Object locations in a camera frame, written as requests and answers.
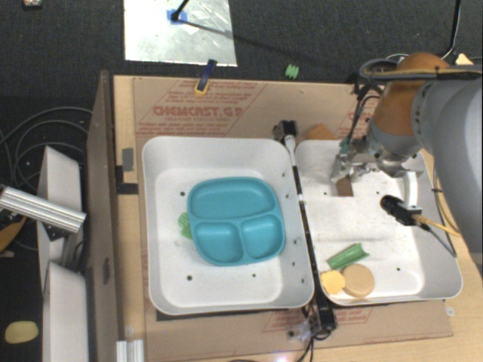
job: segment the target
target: blue divided plate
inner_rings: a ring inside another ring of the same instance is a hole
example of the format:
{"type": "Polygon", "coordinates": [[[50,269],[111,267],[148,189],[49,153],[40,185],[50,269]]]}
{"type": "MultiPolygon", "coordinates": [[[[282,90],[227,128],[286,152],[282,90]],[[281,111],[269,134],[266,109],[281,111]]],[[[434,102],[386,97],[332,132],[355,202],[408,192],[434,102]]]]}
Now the blue divided plate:
{"type": "Polygon", "coordinates": [[[210,179],[188,196],[196,249],[215,265],[262,262],[280,253],[285,227],[273,190],[253,177],[210,179]]]}

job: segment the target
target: silver metal plate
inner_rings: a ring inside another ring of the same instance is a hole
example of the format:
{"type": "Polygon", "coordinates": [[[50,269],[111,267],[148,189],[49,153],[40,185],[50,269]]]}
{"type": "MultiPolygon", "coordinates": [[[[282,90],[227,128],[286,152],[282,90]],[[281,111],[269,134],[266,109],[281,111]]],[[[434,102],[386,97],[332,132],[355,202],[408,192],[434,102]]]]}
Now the silver metal plate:
{"type": "Polygon", "coordinates": [[[126,60],[236,66],[228,0],[190,0],[172,23],[182,1],[125,0],[126,60]]]}

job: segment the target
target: dark floor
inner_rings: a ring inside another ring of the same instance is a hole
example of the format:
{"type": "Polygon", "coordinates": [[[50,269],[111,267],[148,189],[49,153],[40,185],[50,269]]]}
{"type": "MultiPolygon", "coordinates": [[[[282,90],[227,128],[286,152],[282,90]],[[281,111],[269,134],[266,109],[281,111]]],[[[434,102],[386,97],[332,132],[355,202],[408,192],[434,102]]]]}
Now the dark floor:
{"type": "MultiPolygon", "coordinates": [[[[369,59],[448,48],[455,0],[229,0],[238,67],[217,68],[217,78],[284,79],[285,67],[300,67],[300,80],[345,82],[369,59]]],[[[481,57],[482,0],[463,0],[455,51],[481,57]]],[[[27,11],[21,0],[0,0],[0,131],[10,133],[41,110],[90,109],[101,69],[111,74],[200,76],[197,66],[124,60],[123,0],[44,0],[27,11]]],[[[63,119],[88,124],[76,111],[49,113],[37,121],[63,119]]],[[[13,155],[29,126],[8,139],[13,155]]],[[[19,152],[40,141],[83,146],[68,125],[39,127],[19,152]]],[[[60,149],[82,160],[72,149],[60,149]]],[[[36,149],[20,162],[26,176],[42,159],[36,149]]],[[[0,146],[0,176],[10,177],[0,146]]],[[[35,177],[30,181],[35,188],[35,177]]],[[[36,245],[34,225],[18,237],[36,245]]],[[[12,244],[13,259],[0,259],[0,361],[41,360],[41,338],[7,345],[8,323],[32,320],[42,327],[42,296],[36,253],[12,244]]]]}

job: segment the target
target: tan round object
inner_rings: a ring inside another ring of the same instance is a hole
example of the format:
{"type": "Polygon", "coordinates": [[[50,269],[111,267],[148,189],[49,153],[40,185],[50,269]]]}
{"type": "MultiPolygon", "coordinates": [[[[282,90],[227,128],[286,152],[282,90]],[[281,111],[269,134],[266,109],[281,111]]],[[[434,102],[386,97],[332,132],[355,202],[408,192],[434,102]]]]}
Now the tan round object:
{"type": "Polygon", "coordinates": [[[374,290],[374,276],[368,267],[362,264],[351,264],[345,267],[342,275],[346,279],[343,290],[350,296],[363,298],[374,290]]]}

